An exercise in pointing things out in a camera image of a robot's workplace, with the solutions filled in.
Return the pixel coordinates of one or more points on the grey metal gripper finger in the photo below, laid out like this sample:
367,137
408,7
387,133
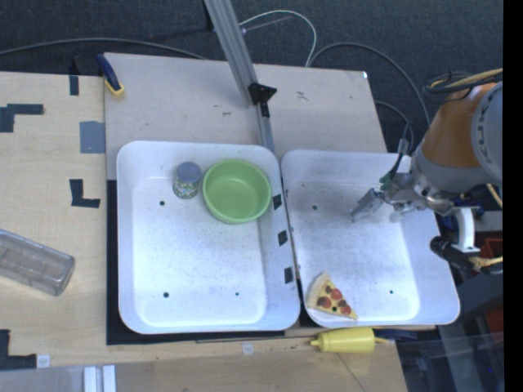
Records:
367,203
397,215

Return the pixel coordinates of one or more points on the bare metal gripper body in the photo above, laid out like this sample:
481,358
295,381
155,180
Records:
412,197

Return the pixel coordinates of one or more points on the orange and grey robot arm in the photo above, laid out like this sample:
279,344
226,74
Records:
453,137

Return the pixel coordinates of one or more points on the white plastic tray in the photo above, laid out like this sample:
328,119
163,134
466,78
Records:
196,255
363,255

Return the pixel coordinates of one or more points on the toy pizza slice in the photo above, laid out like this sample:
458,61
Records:
330,298

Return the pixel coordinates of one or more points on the green bowl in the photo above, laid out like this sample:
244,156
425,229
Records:
237,192

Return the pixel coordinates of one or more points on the yellow squeeze bottle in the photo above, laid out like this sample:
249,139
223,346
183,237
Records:
347,339

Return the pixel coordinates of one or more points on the small green patterned can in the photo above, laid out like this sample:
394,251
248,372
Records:
187,182

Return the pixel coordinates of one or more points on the clear plastic bottle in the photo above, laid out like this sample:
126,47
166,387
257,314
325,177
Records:
32,261

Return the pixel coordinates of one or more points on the black cylinder on white bracket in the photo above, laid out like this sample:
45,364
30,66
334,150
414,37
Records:
466,229

